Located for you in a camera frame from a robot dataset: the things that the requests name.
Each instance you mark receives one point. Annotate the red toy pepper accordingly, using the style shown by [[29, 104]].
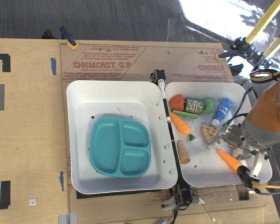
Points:
[[177, 102]]

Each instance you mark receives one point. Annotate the green toy apple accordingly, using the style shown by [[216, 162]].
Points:
[[209, 106]]

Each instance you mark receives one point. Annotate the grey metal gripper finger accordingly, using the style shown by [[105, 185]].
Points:
[[215, 143], [241, 156]]

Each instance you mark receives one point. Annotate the white plastic tray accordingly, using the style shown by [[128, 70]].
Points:
[[207, 169], [121, 94]]

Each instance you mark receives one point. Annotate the orange carrot with green top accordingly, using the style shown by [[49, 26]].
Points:
[[180, 124]]

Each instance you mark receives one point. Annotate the blue and white bottle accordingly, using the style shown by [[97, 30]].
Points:
[[222, 111]]

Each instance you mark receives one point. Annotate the thin black and white rod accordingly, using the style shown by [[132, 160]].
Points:
[[171, 132]]

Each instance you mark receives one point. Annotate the teal divided plate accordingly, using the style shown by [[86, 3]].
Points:
[[120, 147]]

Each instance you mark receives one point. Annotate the green toy stick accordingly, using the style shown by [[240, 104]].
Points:
[[184, 114]]

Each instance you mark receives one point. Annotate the toy pizza slice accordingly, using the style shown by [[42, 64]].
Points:
[[208, 133]]

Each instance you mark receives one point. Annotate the beige toy ice cream cone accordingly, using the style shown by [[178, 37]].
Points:
[[183, 153]]

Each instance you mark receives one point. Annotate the black cylinder on white bracket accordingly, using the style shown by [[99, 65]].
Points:
[[246, 175]]

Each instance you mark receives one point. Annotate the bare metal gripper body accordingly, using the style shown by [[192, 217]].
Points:
[[234, 136]]

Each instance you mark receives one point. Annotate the brown cardboard board red print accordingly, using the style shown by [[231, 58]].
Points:
[[135, 62]]

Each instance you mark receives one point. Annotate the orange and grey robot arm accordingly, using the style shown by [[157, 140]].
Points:
[[266, 113]]

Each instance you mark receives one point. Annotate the green patterned can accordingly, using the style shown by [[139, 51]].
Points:
[[194, 106]]

